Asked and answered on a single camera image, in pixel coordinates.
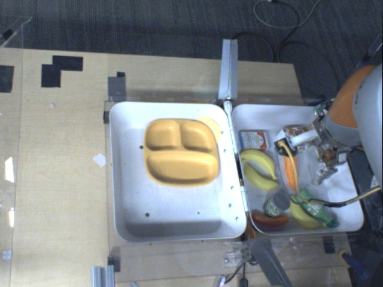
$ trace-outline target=sausage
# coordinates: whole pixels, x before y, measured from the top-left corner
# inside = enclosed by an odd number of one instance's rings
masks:
[[[280,215],[278,217],[268,217],[260,212],[252,212],[251,218],[255,223],[267,227],[280,227],[288,223],[288,216]]]

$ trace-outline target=yellow banana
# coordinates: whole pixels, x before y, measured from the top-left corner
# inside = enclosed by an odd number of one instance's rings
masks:
[[[302,225],[305,228],[308,228],[309,230],[326,226],[324,223],[319,222],[312,216],[308,215],[298,204],[291,202],[289,210],[291,215],[295,218],[295,220],[298,221],[300,225]]]
[[[243,160],[244,163],[244,172],[246,179],[262,190],[274,190],[277,189],[279,184],[273,180],[266,179],[263,176],[259,175],[248,163],[246,160]]]
[[[256,161],[270,173],[272,179],[276,179],[274,161],[266,153],[256,149],[246,149],[241,152],[241,158]]]

